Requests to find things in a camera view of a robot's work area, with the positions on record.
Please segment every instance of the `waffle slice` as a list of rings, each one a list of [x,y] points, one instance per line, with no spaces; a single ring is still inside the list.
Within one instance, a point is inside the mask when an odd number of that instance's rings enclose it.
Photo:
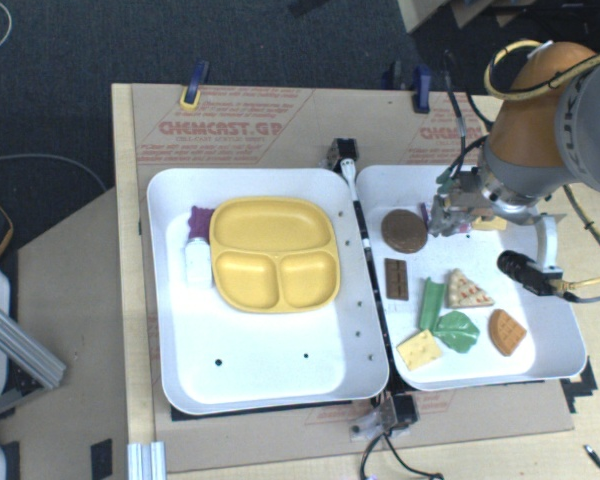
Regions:
[[[503,355],[513,354],[526,335],[527,330],[505,310],[496,309],[492,313],[489,319],[489,336]]]
[[[451,272],[447,288],[449,307],[453,309],[493,306],[494,301],[459,269]]]

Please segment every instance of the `blue clamp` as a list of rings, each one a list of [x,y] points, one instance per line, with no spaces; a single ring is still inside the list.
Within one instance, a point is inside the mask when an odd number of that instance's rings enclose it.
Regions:
[[[413,88],[413,110],[418,114],[428,114],[431,70],[426,64],[419,64],[413,70]]]
[[[209,76],[209,62],[199,60],[193,68],[193,75],[189,87],[185,87],[180,96],[180,107],[187,112],[193,112],[200,101],[200,84],[207,82]]]

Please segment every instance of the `yellow and blue clamp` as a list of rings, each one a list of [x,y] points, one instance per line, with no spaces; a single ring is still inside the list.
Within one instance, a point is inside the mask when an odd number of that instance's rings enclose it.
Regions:
[[[204,84],[209,76],[209,62],[199,60],[193,68],[193,75],[189,86],[185,87],[180,96],[180,108],[193,112],[200,102],[200,84]]]

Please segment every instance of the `brown cookie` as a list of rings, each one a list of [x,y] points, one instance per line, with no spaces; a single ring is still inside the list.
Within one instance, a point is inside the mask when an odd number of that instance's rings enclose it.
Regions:
[[[398,252],[417,252],[427,243],[427,226],[409,210],[390,211],[382,219],[381,230],[387,245]]]
[[[510,356],[513,354],[526,335],[527,330],[505,310],[496,309],[491,314],[489,336],[503,355]]]

